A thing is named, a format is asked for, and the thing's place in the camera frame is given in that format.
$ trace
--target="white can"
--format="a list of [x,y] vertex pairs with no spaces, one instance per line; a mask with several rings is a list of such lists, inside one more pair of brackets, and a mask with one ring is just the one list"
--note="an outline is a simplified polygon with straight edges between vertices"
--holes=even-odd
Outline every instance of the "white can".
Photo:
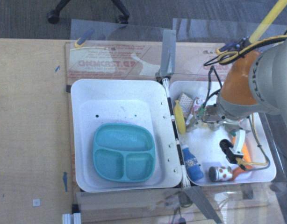
[[233,170],[230,166],[210,167],[209,178],[212,182],[229,181],[233,176]]

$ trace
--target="chair leg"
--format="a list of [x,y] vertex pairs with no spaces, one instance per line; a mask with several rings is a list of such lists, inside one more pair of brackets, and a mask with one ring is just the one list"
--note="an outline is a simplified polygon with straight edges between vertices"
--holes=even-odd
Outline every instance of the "chair leg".
[[126,9],[126,7],[123,5],[121,0],[111,0],[113,4],[121,11],[123,16],[118,16],[116,18],[117,23],[123,23],[127,24],[128,23],[128,18],[130,16],[129,11]]
[[54,10],[48,12],[47,17],[49,23],[55,24],[59,22],[60,11],[68,4],[69,1],[70,0],[61,0]]

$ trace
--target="wooden table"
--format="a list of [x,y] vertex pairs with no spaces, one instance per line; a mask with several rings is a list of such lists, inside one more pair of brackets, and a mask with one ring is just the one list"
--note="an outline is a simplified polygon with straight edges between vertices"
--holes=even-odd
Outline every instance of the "wooden table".
[[[0,224],[56,224],[62,214],[71,213],[66,42],[0,39]],[[266,208],[262,212],[273,212],[274,221],[280,217],[281,223],[275,194],[268,193],[273,205],[261,205]],[[233,215],[245,215],[243,207],[232,210]]]

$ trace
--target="yellow pole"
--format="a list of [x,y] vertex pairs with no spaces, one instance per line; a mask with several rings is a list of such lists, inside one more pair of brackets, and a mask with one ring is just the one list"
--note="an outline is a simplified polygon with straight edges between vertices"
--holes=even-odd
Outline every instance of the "yellow pole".
[[254,43],[260,39],[263,33],[269,28],[273,21],[278,17],[281,11],[287,6],[287,0],[278,0],[271,11],[267,14],[261,24],[257,27],[254,33],[250,36],[249,42]]

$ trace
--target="blue mark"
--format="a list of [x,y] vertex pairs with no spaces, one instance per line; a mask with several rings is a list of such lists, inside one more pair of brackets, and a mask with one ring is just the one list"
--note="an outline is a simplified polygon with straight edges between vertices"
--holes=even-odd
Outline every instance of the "blue mark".
[[64,181],[64,185],[65,185],[65,191],[68,191],[68,186],[67,186],[67,173],[64,172],[64,176],[63,176],[63,181]]

